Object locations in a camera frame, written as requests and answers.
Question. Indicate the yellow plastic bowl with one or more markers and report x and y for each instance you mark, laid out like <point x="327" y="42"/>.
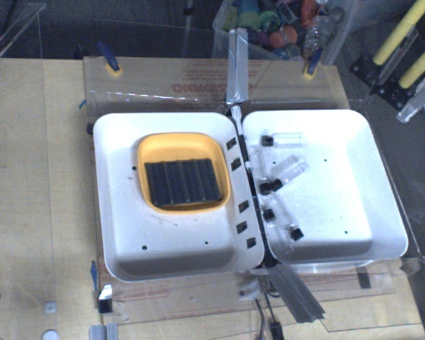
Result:
<point x="180" y="147"/>

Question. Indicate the black ribbed rectangular block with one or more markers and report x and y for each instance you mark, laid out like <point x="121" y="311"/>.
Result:
<point x="182" y="182"/>

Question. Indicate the thin black and white rod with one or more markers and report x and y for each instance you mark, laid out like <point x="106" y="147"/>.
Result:
<point x="249" y="170"/>

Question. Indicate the clear plastic bottle black cap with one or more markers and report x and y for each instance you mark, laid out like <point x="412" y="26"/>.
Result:
<point x="269" y="215"/>
<point x="267" y="140"/>
<point x="296" y="233"/>
<point x="292" y="170"/>
<point x="265" y="188"/>

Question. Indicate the brown cardboard board red print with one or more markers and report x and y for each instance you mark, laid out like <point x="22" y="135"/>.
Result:
<point x="198" y="80"/>

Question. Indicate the white plastic tray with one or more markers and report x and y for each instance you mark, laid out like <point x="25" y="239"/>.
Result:
<point x="127" y="225"/>
<point x="340" y="190"/>

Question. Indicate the clear plastic storage bin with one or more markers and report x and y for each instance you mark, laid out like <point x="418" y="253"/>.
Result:
<point x="269" y="20"/>

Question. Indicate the small black and white block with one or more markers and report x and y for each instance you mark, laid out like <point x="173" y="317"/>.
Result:
<point x="105" y="301"/>

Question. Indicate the yellow foam tube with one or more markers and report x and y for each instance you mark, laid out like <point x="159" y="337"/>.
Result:
<point x="403" y="25"/>
<point x="416" y="67"/>

